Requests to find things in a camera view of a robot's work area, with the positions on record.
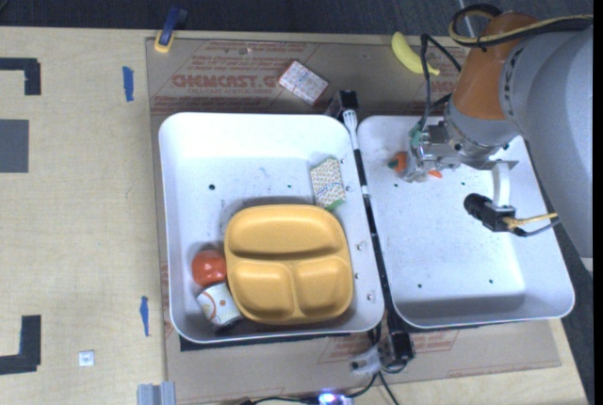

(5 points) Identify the orange carrot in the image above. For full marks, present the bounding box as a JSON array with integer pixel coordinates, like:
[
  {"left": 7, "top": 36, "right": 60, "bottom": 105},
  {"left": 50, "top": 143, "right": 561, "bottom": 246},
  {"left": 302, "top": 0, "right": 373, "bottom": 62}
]
[{"left": 387, "top": 151, "right": 445, "bottom": 180}]

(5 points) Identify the black cylinder on white bracket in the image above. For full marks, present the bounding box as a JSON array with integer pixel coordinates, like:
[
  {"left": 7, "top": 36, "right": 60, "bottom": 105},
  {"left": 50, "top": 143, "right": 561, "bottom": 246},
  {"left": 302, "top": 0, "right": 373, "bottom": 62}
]
[{"left": 463, "top": 159, "right": 520, "bottom": 234}]

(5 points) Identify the white and orange can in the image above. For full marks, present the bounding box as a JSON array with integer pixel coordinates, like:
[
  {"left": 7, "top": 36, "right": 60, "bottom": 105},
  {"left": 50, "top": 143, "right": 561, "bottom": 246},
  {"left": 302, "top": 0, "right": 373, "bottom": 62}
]
[{"left": 195, "top": 280, "right": 244, "bottom": 333}]

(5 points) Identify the orange tomato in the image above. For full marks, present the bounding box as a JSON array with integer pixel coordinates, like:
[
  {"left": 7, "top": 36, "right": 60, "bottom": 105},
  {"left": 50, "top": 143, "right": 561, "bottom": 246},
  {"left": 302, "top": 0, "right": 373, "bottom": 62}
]
[{"left": 190, "top": 248, "right": 229, "bottom": 287}]

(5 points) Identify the white plastic tray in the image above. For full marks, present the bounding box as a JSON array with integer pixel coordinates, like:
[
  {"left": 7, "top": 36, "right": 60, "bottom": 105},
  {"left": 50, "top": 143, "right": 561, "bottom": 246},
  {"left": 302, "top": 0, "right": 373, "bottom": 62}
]
[
  {"left": 356, "top": 114, "right": 577, "bottom": 331},
  {"left": 157, "top": 111, "right": 386, "bottom": 345}
]

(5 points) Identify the thin black and white rod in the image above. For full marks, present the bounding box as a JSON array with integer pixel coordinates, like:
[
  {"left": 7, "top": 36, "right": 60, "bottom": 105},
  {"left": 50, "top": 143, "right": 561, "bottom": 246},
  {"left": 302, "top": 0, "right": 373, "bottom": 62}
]
[{"left": 343, "top": 108, "right": 407, "bottom": 339}]

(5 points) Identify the brown cardboard board red print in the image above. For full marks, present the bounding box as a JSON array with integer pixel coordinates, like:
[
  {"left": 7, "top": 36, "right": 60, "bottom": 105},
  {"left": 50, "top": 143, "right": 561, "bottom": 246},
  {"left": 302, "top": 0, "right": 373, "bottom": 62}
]
[{"left": 144, "top": 35, "right": 563, "bottom": 396}]

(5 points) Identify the black block with thin wires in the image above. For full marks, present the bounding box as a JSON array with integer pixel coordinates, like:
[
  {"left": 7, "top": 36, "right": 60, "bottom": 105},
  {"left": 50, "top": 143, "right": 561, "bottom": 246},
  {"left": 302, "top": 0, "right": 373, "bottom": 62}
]
[
  {"left": 378, "top": 331, "right": 416, "bottom": 370},
  {"left": 324, "top": 89, "right": 361, "bottom": 121}
]

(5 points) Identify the yellow banana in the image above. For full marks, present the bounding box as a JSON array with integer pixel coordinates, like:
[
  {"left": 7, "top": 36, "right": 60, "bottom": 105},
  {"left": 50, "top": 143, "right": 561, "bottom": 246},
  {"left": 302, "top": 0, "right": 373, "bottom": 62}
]
[{"left": 390, "top": 31, "right": 442, "bottom": 77}]

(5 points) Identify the white and red packet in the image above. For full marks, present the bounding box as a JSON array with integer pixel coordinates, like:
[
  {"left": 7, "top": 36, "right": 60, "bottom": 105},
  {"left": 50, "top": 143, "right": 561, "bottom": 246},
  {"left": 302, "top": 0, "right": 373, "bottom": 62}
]
[{"left": 277, "top": 59, "right": 331, "bottom": 107}]

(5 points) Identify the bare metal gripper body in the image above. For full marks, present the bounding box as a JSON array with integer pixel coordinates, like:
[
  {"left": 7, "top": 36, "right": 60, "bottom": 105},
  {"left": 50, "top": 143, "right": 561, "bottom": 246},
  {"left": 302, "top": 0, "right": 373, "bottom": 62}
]
[{"left": 413, "top": 120, "right": 473, "bottom": 172}]

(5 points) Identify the yellow divided plate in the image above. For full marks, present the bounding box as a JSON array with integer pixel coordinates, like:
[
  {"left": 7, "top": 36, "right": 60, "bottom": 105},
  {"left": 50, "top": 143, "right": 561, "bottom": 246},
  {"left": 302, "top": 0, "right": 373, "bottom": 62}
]
[{"left": 222, "top": 203, "right": 355, "bottom": 326}]

